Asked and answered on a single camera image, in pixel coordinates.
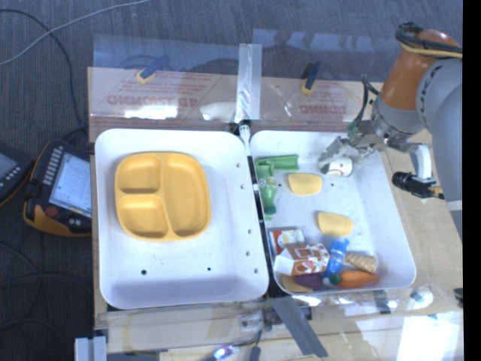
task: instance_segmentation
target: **yellow food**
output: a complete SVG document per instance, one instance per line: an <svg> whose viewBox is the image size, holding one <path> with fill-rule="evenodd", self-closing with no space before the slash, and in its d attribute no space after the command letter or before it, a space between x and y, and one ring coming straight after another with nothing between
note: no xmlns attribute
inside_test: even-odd
<svg viewBox="0 0 481 361"><path fill-rule="evenodd" d="M349 235L354 227L354 223L350 218L324 211L317 214L317 223L322 234L335 238Z"/></svg>
<svg viewBox="0 0 481 361"><path fill-rule="evenodd" d="M347 253L344 261L371 274L375 273L377 270L377 258L375 256Z"/></svg>
<svg viewBox="0 0 481 361"><path fill-rule="evenodd" d="M322 189L322 178L316 174L291 173L288 176L292 192L298 196L311 196Z"/></svg>
<svg viewBox="0 0 481 361"><path fill-rule="evenodd" d="M291 275L282 274L283 286L292 293L312 293L313 289L298 284L295 277Z"/></svg>

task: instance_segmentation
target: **milk carton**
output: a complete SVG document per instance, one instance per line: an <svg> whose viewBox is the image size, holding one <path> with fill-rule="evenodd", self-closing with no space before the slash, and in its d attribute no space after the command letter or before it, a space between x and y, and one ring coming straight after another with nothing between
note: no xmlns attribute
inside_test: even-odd
<svg viewBox="0 0 481 361"><path fill-rule="evenodd" d="M306 244L287 247L274 260L274 271L285 275L302 275L324 272L329 252L323 244Z"/></svg>

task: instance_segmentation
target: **metal bracket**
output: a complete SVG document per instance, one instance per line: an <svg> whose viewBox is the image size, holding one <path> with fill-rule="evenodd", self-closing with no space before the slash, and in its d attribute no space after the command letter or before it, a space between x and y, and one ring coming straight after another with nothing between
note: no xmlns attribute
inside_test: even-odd
<svg viewBox="0 0 481 361"><path fill-rule="evenodd" d="M322 346L301 308L291 296L271 298L269 302L279 314L303 355L328 356L327 350Z"/></svg>
<svg viewBox="0 0 481 361"><path fill-rule="evenodd" d="M107 361L106 338L76 338L75 361Z"/></svg>

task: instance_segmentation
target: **plastic bottle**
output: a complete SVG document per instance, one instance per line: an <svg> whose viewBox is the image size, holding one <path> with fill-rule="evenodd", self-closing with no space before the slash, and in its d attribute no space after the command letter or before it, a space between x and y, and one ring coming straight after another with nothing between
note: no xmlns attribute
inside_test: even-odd
<svg viewBox="0 0 481 361"><path fill-rule="evenodd" d="M262 207L267 215L276 213L274 197L277 184L274 178L274 170L298 170L299 155L271 156L256 160L256 175L261 193Z"/></svg>
<svg viewBox="0 0 481 361"><path fill-rule="evenodd" d="M258 167L259 192L261 193L264 212L267 215L276 213L276 205L274 204L274 197L277 191L276 180L271 176L271 168L269 166Z"/></svg>
<svg viewBox="0 0 481 361"><path fill-rule="evenodd" d="M325 276L329 278L332 274L337 274L343 267L346 249L349 244L347 238L336 239L329 248L329 262L325 270Z"/></svg>

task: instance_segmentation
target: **cheese slice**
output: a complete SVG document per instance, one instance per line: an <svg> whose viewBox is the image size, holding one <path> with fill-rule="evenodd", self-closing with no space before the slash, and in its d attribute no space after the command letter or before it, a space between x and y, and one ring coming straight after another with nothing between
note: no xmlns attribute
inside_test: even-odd
<svg viewBox="0 0 481 361"><path fill-rule="evenodd" d="M292 192L297 196L311 196L322 189L322 178L316 174L291 173L287 177Z"/></svg>
<svg viewBox="0 0 481 361"><path fill-rule="evenodd" d="M313 289L298 284L293 275L282 274L283 286L292 293L312 293Z"/></svg>
<svg viewBox="0 0 481 361"><path fill-rule="evenodd" d="M354 227L350 218L324 211L317 214L317 223L322 234L336 238L349 235Z"/></svg>

